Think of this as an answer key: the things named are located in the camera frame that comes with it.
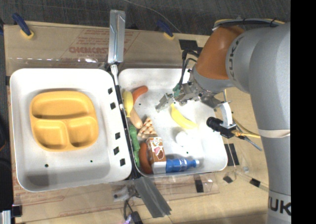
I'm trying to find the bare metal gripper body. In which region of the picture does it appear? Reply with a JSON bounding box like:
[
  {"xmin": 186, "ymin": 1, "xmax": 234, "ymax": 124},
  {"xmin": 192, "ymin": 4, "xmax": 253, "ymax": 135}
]
[{"xmin": 174, "ymin": 81, "xmax": 219, "ymax": 109}]

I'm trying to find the white plastic tray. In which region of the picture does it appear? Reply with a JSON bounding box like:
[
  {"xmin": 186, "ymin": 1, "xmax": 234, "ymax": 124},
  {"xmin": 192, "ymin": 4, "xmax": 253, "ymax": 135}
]
[
  {"xmin": 9, "ymin": 68, "xmax": 133, "ymax": 192},
  {"xmin": 118, "ymin": 68, "xmax": 228, "ymax": 178}
]

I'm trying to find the yellow banana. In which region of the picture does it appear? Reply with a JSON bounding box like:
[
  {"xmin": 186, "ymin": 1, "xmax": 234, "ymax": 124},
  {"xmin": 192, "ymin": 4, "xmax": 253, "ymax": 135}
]
[{"xmin": 170, "ymin": 103, "xmax": 198, "ymax": 130}]

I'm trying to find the tan pizza slice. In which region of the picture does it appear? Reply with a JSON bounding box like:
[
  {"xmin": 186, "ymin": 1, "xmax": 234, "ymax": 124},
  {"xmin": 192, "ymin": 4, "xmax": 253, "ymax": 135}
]
[{"xmin": 137, "ymin": 117, "xmax": 158, "ymax": 140}]

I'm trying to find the orange sausage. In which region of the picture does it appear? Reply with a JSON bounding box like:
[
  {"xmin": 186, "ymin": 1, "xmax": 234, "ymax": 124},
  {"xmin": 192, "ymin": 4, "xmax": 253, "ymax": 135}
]
[{"xmin": 132, "ymin": 85, "xmax": 149, "ymax": 103}]

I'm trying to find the tan bread roll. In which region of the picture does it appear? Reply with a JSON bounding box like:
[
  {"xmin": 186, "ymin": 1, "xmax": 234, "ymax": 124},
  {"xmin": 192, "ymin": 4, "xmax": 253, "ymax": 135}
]
[{"xmin": 129, "ymin": 108, "xmax": 144, "ymax": 130}]

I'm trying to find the pale yellow oval toy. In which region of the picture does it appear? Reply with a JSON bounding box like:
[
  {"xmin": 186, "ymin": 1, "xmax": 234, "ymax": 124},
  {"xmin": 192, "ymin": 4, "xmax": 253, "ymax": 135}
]
[{"xmin": 122, "ymin": 90, "xmax": 134, "ymax": 117}]

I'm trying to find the white round toy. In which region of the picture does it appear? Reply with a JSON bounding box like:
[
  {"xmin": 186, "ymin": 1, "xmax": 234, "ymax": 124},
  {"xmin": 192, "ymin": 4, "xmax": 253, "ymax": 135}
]
[{"xmin": 175, "ymin": 131, "xmax": 196, "ymax": 148}]

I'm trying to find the green toy vegetable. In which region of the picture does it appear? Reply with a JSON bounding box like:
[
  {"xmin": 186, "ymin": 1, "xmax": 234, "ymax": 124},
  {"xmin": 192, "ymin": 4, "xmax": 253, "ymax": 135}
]
[{"xmin": 128, "ymin": 124, "xmax": 141, "ymax": 167}]

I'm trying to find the brown and white carton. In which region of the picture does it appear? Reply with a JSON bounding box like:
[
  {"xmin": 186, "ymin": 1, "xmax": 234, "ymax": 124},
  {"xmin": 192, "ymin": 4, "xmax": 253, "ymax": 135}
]
[{"xmin": 146, "ymin": 136, "xmax": 167, "ymax": 175}]

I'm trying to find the red-brown sausage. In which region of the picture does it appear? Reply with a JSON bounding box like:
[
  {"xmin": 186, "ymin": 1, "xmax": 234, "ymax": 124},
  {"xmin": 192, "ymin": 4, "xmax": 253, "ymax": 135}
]
[{"xmin": 138, "ymin": 142, "xmax": 154, "ymax": 175}]

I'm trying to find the blue bottle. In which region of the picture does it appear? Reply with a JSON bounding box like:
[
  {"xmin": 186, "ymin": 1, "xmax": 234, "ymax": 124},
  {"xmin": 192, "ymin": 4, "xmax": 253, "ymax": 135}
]
[{"xmin": 165, "ymin": 158, "xmax": 200, "ymax": 174}]

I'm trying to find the yellow divided plate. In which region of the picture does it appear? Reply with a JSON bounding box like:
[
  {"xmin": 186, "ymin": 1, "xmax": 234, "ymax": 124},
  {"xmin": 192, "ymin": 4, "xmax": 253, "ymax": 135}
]
[{"xmin": 29, "ymin": 90, "xmax": 100, "ymax": 152}]

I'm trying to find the brown cardboard board red print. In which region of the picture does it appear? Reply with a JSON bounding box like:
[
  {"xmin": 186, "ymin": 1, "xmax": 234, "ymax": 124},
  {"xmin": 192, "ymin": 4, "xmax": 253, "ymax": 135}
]
[{"xmin": 3, "ymin": 20, "xmax": 270, "ymax": 224}]

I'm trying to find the black cylinder on white bracket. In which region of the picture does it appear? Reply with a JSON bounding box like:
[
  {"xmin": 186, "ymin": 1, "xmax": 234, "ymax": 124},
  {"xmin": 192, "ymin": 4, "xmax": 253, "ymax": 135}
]
[{"xmin": 206, "ymin": 101, "xmax": 237, "ymax": 139}]

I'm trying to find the black block with thin wires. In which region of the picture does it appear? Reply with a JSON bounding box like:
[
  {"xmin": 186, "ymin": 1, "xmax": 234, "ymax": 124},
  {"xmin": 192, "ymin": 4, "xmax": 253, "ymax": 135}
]
[{"xmin": 129, "ymin": 211, "xmax": 144, "ymax": 224}]

